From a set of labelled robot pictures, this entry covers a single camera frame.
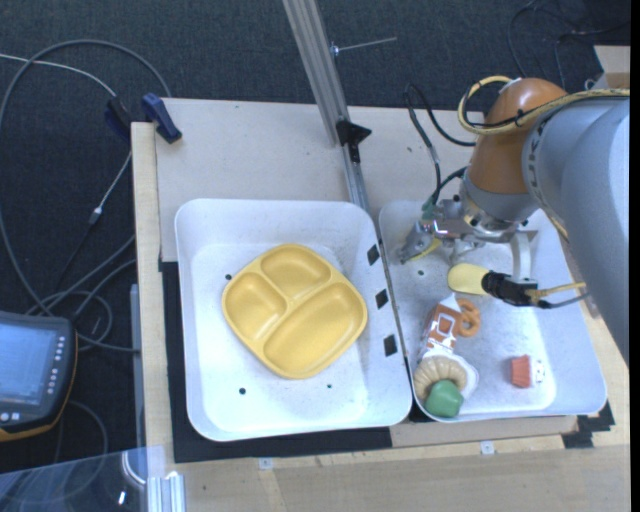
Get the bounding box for pale wood board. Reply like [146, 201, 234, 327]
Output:
[154, 97, 630, 449]

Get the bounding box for white plastic tray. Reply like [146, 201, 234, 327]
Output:
[378, 199, 609, 424]
[173, 198, 414, 443]

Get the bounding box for yellow divided plate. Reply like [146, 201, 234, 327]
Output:
[221, 243, 370, 381]

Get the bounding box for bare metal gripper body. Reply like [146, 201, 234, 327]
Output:
[423, 195, 522, 247]

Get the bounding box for orange block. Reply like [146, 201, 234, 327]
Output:
[509, 354, 533, 389]

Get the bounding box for yellow banana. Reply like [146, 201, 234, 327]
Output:
[446, 263, 492, 297]

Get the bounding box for black cylinder on white bracket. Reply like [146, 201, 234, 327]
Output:
[480, 229, 540, 307]

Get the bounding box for orange and white carton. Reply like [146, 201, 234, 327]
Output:
[418, 293, 466, 362]

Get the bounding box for beige croissant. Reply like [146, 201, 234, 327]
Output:
[413, 355, 469, 401]

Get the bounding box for brown pretzel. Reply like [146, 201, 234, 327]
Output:
[456, 298, 483, 338]

